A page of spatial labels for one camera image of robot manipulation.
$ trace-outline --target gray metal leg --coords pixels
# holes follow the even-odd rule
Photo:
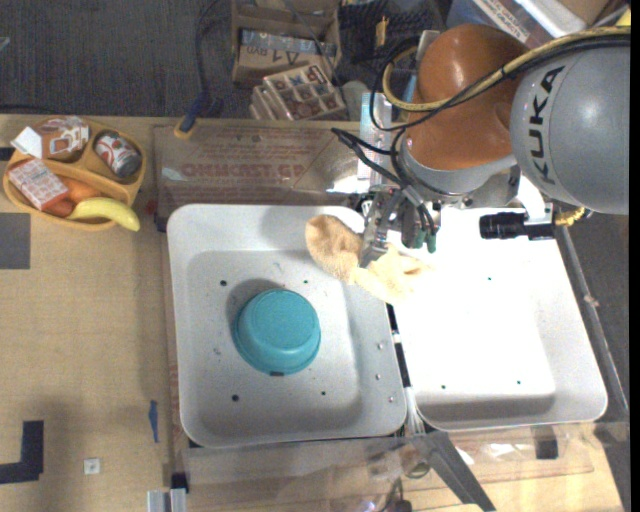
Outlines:
[[[414,446],[440,478],[466,504],[478,505],[483,512],[495,512],[489,496],[464,462],[446,432],[435,430],[413,439]]]

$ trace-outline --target gray square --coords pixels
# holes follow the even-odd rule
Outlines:
[[[0,213],[0,269],[31,268],[31,215]]]

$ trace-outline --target dark floor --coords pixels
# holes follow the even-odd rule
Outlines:
[[[199,92],[195,25],[207,4],[205,0],[0,0],[0,38],[10,38],[0,49],[0,112],[183,115]],[[398,7],[406,9],[409,4],[413,6],[409,15]],[[405,32],[441,29],[450,4],[449,0],[377,0],[360,11],[342,11],[344,58],[339,79],[372,85],[379,61],[354,62],[362,57],[358,36],[372,20],[381,14],[396,16],[403,24],[391,35],[404,37],[411,35]],[[249,117],[250,90],[235,88],[230,79],[228,0],[219,2],[211,19],[214,24],[202,47],[209,87],[224,100],[221,117]],[[603,331],[596,334],[607,343],[604,355],[609,352],[615,362],[615,371],[603,363],[612,394],[607,421],[629,417],[628,219],[626,233],[624,225],[624,219],[597,215],[571,230],[585,283],[599,304],[595,311]],[[577,288],[581,303],[583,292]],[[609,445],[614,474],[630,510],[629,441],[614,439]]]

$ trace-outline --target beige cloth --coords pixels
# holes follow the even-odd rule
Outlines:
[[[320,268],[340,281],[361,286],[388,304],[409,298],[431,270],[420,260],[400,254],[392,244],[367,268],[359,267],[362,236],[331,215],[318,215],[307,221],[305,237],[309,254]]]

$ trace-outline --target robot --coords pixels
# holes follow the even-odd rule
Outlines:
[[[400,48],[378,82],[408,121],[383,128],[371,111],[377,128],[396,132],[385,152],[393,172],[333,130],[384,177],[370,191],[360,265],[386,252],[389,230],[435,251],[445,207],[519,206],[481,217],[486,239],[549,238],[591,212],[628,215],[630,34],[589,29],[529,50],[493,27],[460,25],[423,50],[411,103],[390,75],[422,49]]]

